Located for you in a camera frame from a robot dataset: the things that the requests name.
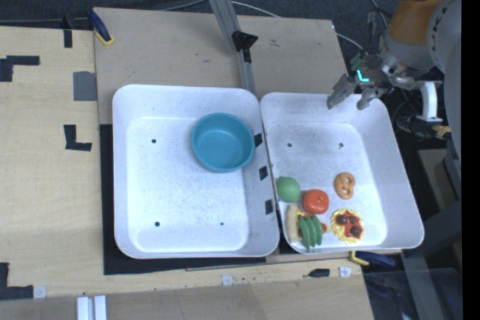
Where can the beige hot dog bun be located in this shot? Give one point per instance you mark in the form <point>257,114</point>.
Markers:
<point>291,223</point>

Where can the green pea pods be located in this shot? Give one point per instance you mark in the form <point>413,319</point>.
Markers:
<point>310,231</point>

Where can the red tomato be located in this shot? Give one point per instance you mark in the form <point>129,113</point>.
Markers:
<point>315,201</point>

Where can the blue bowl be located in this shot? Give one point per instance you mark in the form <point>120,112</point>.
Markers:
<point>223,144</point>

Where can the orange pretzel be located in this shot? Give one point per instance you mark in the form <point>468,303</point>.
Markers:
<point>343,191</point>

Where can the green lime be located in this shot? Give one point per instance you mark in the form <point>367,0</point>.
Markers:
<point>288,189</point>

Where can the yellow pasta with meatballs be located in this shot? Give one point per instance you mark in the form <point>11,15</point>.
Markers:
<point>347,226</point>

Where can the black cylinder on white bracket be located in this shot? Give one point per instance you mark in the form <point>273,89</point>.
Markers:
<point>430,101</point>

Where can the white plastic tray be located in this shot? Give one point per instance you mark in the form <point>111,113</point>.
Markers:
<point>322,157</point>
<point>168,180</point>

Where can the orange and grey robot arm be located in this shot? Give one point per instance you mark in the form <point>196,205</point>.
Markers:
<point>412,18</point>

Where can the pale wood board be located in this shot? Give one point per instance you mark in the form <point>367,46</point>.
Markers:
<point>168,48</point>

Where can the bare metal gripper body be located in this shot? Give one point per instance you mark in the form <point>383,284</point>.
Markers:
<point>377,73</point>

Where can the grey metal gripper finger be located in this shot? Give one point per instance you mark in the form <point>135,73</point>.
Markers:
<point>369,96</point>
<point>339,91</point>

